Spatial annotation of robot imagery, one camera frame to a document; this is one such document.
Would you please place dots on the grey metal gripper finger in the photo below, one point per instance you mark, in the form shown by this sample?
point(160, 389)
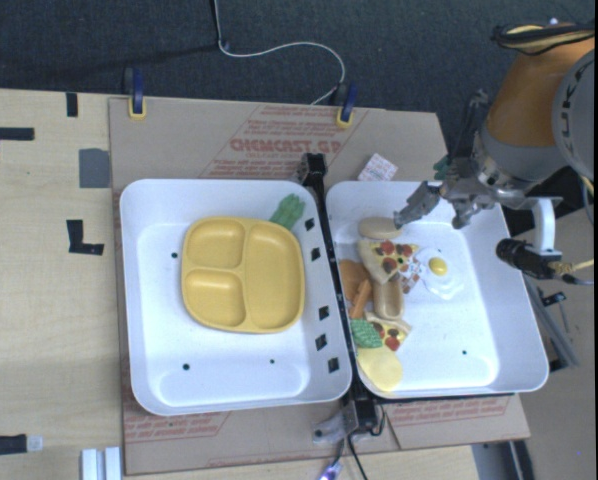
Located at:
point(464, 214)
point(419, 202)

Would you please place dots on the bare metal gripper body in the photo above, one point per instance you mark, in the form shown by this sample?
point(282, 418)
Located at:
point(471, 185)

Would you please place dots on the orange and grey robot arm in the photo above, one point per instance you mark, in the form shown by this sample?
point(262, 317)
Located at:
point(524, 113)

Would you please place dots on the tan round biscuit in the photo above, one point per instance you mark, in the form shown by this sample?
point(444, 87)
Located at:
point(374, 228)

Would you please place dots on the red and white packet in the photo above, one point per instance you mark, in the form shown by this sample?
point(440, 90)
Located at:
point(412, 274)
point(377, 168)

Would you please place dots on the white fried egg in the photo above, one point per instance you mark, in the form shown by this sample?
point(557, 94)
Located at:
point(441, 273)

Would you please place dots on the large pizza slice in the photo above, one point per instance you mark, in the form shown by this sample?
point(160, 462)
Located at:
point(379, 258)

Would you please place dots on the thin black rod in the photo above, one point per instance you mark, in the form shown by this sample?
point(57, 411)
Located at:
point(327, 233)

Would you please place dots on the orange bread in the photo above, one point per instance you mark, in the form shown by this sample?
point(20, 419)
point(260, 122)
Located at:
point(350, 278)

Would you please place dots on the tan hot dog bun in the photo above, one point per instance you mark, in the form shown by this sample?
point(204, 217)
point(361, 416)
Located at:
point(389, 300)

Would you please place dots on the orange carrot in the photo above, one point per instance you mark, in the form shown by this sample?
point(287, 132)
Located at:
point(361, 298)

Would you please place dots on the white plastic tray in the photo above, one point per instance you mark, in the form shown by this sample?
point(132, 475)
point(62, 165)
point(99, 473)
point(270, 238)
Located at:
point(459, 338)
point(229, 373)

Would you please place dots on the green asparagus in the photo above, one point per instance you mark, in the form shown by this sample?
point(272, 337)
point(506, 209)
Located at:
point(289, 210)

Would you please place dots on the small pizza slice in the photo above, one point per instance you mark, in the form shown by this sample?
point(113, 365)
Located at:
point(393, 333)

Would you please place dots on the green lettuce leaf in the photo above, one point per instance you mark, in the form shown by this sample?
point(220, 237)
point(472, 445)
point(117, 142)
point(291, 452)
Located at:
point(365, 334)

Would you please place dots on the yellow round disc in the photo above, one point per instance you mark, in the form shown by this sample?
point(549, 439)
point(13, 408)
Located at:
point(380, 369)

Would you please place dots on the yellow divided plate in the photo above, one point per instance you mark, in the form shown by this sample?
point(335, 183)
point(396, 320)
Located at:
point(259, 278)

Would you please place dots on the brown cardboard board red print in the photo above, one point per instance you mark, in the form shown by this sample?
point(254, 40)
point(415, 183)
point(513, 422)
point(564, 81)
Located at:
point(189, 138)

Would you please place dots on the black cylinder on white bracket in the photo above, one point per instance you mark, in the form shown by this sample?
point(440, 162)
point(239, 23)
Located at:
point(525, 258)

